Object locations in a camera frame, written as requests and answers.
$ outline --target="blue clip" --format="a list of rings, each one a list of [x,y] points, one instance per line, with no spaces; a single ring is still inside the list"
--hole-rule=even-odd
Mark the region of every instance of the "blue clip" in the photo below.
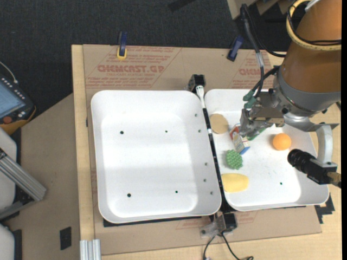
[[[231,48],[231,50],[228,53],[227,59],[231,60],[231,61],[235,61],[236,56],[237,56],[237,51],[240,49],[240,47],[243,44],[243,37],[242,36],[237,36],[237,38],[234,40],[233,42],[233,47]]]
[[[117,49],[117,58],[124,60],[126,58],[126,36],[127,32],[120,32],[118,37],[119,47]]]

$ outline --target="white tray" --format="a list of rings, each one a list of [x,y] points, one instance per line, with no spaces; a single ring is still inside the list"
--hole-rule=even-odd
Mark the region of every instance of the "white tray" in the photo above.
[[[233,126],[240,123],[242,97],[248,90],[213,89],[206,93],[205,104],[209,115],[222,114]],[[292,145],[284,151],[272,147],[272,138],[278,133],[287,133]],[[227,193],[230,206],[239,211],[259,210],[276,207],[303,206],[324,203],[329,196],[327,185],[318,185],[297,171],[288,161],[290,150],[300,150],[317,156],[309,133],[289,125],[282,128],[272,126],[250,141],[250,149],[242,155],[243,167],[232,170],[225,163],[225,153],[234,149],[229,133],[213,133],[220,172],[240,173],[249,177],[248,189]]]
[[[98,200],[111,223],[211,215],[220,189],[198,97],[103,90],[91,102]]]

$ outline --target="tan round object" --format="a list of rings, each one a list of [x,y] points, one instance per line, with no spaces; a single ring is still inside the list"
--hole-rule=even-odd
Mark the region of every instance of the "tan round object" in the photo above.
[[[211,129],[217,134],[223,134],[228,131],[229,124],[226,118],[221,114],[213,114],[210,116]]]

